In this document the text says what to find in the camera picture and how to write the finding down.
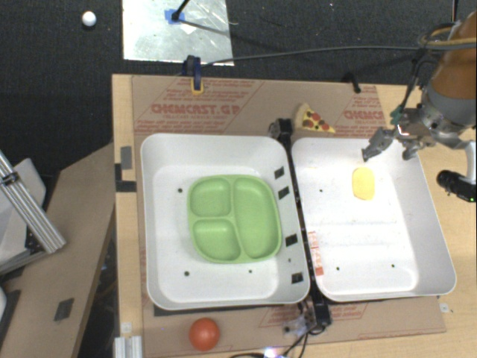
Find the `brown cardboard panel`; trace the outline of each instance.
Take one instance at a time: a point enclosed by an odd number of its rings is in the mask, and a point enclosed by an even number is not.
[[[67,244],[7,282],[6,291],[19,289],[21,294],[2,357],[78,354],[112,230],[113,176],[113,145],[61,172],[48,217]],[[55,321],[61,301],[71,304],[70,313]]]
[[[124,82],[127,81],[126,76],[122,78]],[[368,138],[375,127],[388,122],[389,113],[401,102],[405,91],[405,87],[364,85],[364,94],[356,95],[352,87],[346,84],[206,78],[206,92],[198,98],[189,92],[190,82],[187,78],[129,78],[128,94],[131,94],[133,102],[133,112],[130,112],[133,127],[129,129],[134,131],[136,166],[140,166],[139,147],[142,141],[154,132],[265,135],[270,123],[278,117],[293,118],[297,107],[303,102],[336,127],[336,136]],[[413,92],[409,104],[416,104],[419,99],[420,92]],[[296,131],[295,139],[301,136],[329,134]],[[462,170],[466,163],[465,155],[440,149],[435,153],[436,149],[439,148],[422,151],[421,160],[459,277],[456,290],[440,300],[447,301],[453,313],[443,315],[435,297],[333,305],[332,326],[323,335],[309,340],[310,346],[305,357],[409,357],[427,356],[427,351],[432,352],[432,357],[447,357],[454,351],[466,351],[468,356],[468,347],[472,343],[474,348],[471,351],[475,350],[475,340],[470,332],[477,328],[475,208],[472,210],[468,204],[448,198],[435,183],[437,172],[443,168],[459,171],[461,167]],[[154,316],[153,304],[145,290],[140,175],[138,168],[138,207],[134,210],[137,211],[139,225],[145,356],[196,357],[200,352],[193,350],[187,333],[192,322],[202,316],[215,319],[222,332],[218,346],[210,354],[204,354],[204,357],[229,357],[231,351],[262,350],[266,346],[293,343],[293,337],[283,335],[282,323],[297,315],[295,305]],[[443,316],[449,325],[449,330],[444,334],[442,332],[446,328]],[[352,340],[356,342],[323,343]],[[467,347],[455,341],[462,341]]]

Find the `white plastic tray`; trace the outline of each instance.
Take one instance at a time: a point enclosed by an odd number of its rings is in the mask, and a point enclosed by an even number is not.
[[[143,142],[141,160],[147,287],[157,306],[184,310],[291,304],[306,297],[309,275],[300,223],[286,153],[277,141],[261,136],[154,134]],[[188,189],[198,178],[228,174],[253,175],[272,188],[282,225],[282,247],[274,257],[220,264],[195,250],[187,220]],[[287,187],[288,194],[279,199],[278,192]]]
[[[363,162],[366,139],[302,138],[293,146],[304,219],[316,232],[320,290],[334,301],[442,295],[455,271],[419,158],[395,142]],[[373,170],[376,194],[356,198],[352,173]]]

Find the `metal plate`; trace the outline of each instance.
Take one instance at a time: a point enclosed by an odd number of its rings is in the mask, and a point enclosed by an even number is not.
[[[191,0],[184,19],[170,23],[166,11],[182,1],[122,0],[125,60],[182,63],[193,54],[208,63],[233,56],[225,0]]]

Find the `white ball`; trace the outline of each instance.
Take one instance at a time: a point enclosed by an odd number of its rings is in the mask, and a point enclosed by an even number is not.
[[[81,18],[81,20],[83,21],[83,24],[85,24],[85,26],[92,27],[96,24],[96,15],[91,10],[88,10],[83,13],[83,17]]]

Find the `cardboard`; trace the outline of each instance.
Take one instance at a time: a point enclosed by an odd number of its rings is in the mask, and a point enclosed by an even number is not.
[[[6,293],[20,295],[2,358],[78,355],[113,229],[113,206],[112,145],[60,173],[47,215],[67,243],[3,284]],[[55,321],[62,301],[70,313]]]
[[[147,358],[199,354],[200,352],[194,351],[190,345],[187,335],[192,322],[204,316],[215,319],[221,328],[218,346],[208,353],[222,352],[222,354],[214,357],[228,357],[230,351],[291,345],[294,338],[284,335],[282,325],[285,321],[296,318],[299,312],[295,305],[245,310],[211,310],[199,313],[168,313],[167,315],[154,312],[154,306],[145,289],[144,270],[144,215],[139,148],[145,137],[155,132],[266,135],[270,123],[280,117],[293,118],[297,107],[306,102],[335,127],[334,136],[368,138],[376,127],[385,125],[389,118],[388,113],[400,103],[404,93],[404,87],[363,85],[361,86],[363,93],[357,95],[353,92],[353,88],[346,84],[214,78],[204,78],[204,86],[206,87],[204,94],[196,96],[190,91],[188,78],[130,75],[113,77],[115,162],[123,164],[121,150],[130,148],[133,163],[130,168],[122,172],[129,180],[136,182],[136,192],[128,194],[120,192],[116,195],[121,200],[127,197],[127,203],[121,203],[117,207],[118,237],[119,240],[124,240],[124,249],[127,250],[127,253],[123,255],[119,252],[119,263],[124,269],[122,272],[124,280],[119,281],[121,334],[143,336],[144,352]],[[381,97],[384,97],[387,103],[384,111],[381,107]],[[419,92],[414,92],[410,103],[415,103],[418,99]],[[298,130],[294,134],[294,139],[302,136],[333,135]],[[457,165],[465,163],[465,156],[462,157],[464,159],[456,157],[452,162]],[[425,169],[442,165],[438,157],[437,160],[438,162],[429,158],[429,163],[423,163]],[[430,173],[426,171],[426,177],[430,182],[432,194],[434,196],[442,194],[437,184],[432,185],[435,170],[432,169]],[[450,205],[461,209],[462,204],[457,200],[453,198]],[[443,206],[436,206],[439,216],[443,213]],[[135,230],[131,228],[134,224],[125,219],[131,216],[137,219]],[[467,231],[469,227],[472,227],[469,225],[471,221],[472,219],[469,221],[466,219],[464,222]],[[451,223],[444,222],[444,224],[449,227]],[[465,256],[472,256],[472,253],[475,256],[475,252],[469,249],[468,245],[465,245],[464,250]],[[138,284],[137,275],[140,276],[142,285]],[[466,299],[467,304],[473,304],[475,308],[475,300],[466,292],[462,294],[459,292],[457,298],[459,295]],[[368,357],[376,354],[375,351],[371,353],[373,346],[402,344],[399,342],[401,340],[387,342],[388,337],[429,335],[446,330],[436,297],[336,304],[332,305],[331,311],[333,324],[324,334],[309,339],[309,344],[312,345],[308,348],[310,351],[327,351],[332,355],[337,352],[348,354],[350,350],[343,348],[344,345],[322,344],[323,342],[369,339],[375,342],[346,345],[362,346],[360,350],[364,353],[359,356]],[[465,318],[465,322],[476,324],[471,318]],[[455,333],[452,332],[452,335],[462,335],[462,328],[456,327]],[[429,336],[429,340],[434,343],[442,339],[442,337],[436,338]],[[378,342],[377,339],[383,339],[383,342]],[[465,334],[465,339],[470,341],[469,333]],[[445,340],[449,341],[447,351],[454,351],[451,336],[445,337]],[[419,345],[419,341],[415,342],[414,339],[406,339],[406,341],[413,346]],[[393,357],[406,355],[402,348],[393,348],[389,351],[389,356]]]

